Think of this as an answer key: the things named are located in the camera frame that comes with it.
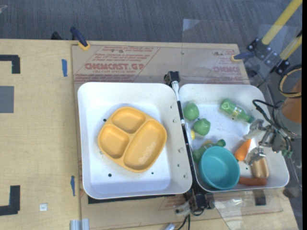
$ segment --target gray carpet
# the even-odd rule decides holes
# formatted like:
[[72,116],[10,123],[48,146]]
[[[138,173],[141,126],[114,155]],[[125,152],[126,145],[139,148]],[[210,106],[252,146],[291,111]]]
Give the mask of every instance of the gray carpet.
[[[256,37],[264,36],[290,1],[0,0],[0,5],[7,5],[0,14],[0,38],[50,39],[56,31],[70,40],[70,28],[75,26],[87,40],[236,43],[242,51]],[[272,42],[275,50],[280,52],[301,29],[302,6]],[[289,62],[302,62],[301,46]],[[276,102],[284,99],[277,89],[278,80],[279,75],[273,73],[265,84]],[[301,161],[300,140],[295,147],[294,160]],[[302,190],[294,179],[287,186],[287,195],[302,229]]]

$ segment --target yellow plate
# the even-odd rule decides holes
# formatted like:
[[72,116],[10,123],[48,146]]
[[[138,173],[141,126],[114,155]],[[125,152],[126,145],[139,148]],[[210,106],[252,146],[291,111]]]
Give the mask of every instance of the yellow plate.
[[167,139],[161,123],[133,107],[117,109],[98,135],[98,146],[111,160],[133,171],[148,170]]

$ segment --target gray square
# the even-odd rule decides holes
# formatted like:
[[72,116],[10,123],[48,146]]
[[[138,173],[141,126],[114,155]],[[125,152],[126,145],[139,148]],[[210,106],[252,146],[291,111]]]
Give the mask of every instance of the gray square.
[[14,113],[14,86],[0,86],[0,113]]

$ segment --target white tray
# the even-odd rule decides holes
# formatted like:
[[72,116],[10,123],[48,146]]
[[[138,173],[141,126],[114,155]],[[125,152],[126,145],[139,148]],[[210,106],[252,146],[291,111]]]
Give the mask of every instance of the white tray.
[[[167,141],[153,166],[132,172],[99,149],[97,136],[104,119],[122,106],[138,108],[158,120]],[[177,101],[161,83],[89,82],[78,89],[83,187],[95,199],[182,194],[192,184]]]
[[[233,120],[227,114],[219,110],[223,99],[229,98],[237,105],[241,106],[246,112],[257,118],[264,119],[262,114],[256,110],[252,104],[254,99],[265,101],[262,92],[252,85],[235,85],[235,84],[185,84],[179,89],[179,97],[182,108],[189,102],[194,102],[200,111],[199,118],[206,118],[211,123],[209,133],[203,138],[189,139],[189,144],[192,150],[198,149],[206,140],[217,142],[219,139],[226,141],[225,148],[233,154],[238,147],[244,142],[243,136],[249,132],[249,125],[247,122],[241,120]],[[263,110],[270,116],[267,106],[261,105]],[[188,133],[193,121],[186,120]],[[263,133],[254,137],[251,142],[250,150],[257,146],[261,141]],[[251,190],[261,188],[279,188],[284,187],[289,181],[289,172],[281,153],[274,153],[271,148],[264,149],[266,160],[269,168],[269,177],[265,186],[246,186],[237,184],[234,188],[228,191]],[[208,192],[221,192],[221,190],[214,189],[203,182],[198,172],[198,166],[194,163],[198,184]],[[252,176],[250,166],[244,162],[239,162],[240,175]]]

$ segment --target green fruit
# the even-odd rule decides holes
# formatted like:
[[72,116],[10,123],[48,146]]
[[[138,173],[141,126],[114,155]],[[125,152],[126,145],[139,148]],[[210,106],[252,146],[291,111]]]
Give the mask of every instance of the green fruit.
[[198,120],[197,122],[195,122],[195,124],[193,125],[193,130],[196,133],[202,136],[205,136],[209,133],[210,126],[211,126],[211,123],[207,119],[202,118]]
[[188,120],[194,120],[198,118],[200,115],[200,112],[198,110],[198,107],[194,103],[189,103],[185,106],[183,109],[183,116]]

